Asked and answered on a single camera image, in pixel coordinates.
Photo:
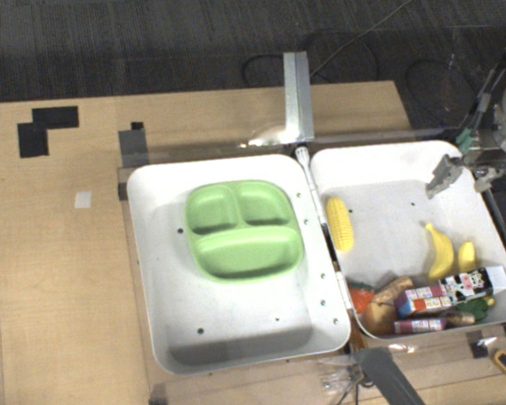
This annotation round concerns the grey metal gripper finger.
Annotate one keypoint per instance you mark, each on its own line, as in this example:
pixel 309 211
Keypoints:
pixel 444 174
pixel 482 177

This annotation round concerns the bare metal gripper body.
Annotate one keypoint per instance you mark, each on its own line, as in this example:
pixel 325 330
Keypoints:
pixel 488 156

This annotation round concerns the white plastic tray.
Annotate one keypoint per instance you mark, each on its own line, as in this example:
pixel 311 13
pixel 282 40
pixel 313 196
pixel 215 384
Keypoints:
pixel 385 209
pixel 248 315

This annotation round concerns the yellow banana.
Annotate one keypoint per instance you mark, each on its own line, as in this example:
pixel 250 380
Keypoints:
pixel 441 250

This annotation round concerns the small yellow toy fruit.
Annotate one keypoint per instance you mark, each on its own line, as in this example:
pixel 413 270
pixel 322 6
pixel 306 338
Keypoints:
pixel 466 257

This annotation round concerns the black and white carton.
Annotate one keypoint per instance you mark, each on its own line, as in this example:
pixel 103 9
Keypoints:
pixel 471 283

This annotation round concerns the yellow corn cob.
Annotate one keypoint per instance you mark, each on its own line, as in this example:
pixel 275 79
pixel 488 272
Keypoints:
pixel 340 223

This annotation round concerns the tan toy bread stick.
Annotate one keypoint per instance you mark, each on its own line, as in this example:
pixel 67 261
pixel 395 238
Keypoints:
pixel 394 287

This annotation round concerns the large pink printed carton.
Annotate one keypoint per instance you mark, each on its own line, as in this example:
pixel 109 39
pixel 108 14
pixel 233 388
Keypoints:
pixel 420 300

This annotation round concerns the green toy vegetable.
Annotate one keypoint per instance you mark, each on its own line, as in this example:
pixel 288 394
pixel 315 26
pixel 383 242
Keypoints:
pixel 474 308

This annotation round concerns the thin black and white rod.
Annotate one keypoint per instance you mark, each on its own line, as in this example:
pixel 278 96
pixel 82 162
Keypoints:
pixel 312 185

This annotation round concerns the brown toy sausage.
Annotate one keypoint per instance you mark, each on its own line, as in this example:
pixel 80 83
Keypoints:
pixel 460 318

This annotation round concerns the red orange toy fruit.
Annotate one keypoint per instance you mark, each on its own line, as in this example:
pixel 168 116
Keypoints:
pixel 360 297

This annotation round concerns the brown toy bread roll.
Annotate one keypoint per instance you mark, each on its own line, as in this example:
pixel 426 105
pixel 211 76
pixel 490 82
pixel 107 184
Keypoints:
pixel 379 318

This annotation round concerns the green divided plate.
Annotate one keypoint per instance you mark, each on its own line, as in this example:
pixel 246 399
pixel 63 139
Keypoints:
pixel 245 252

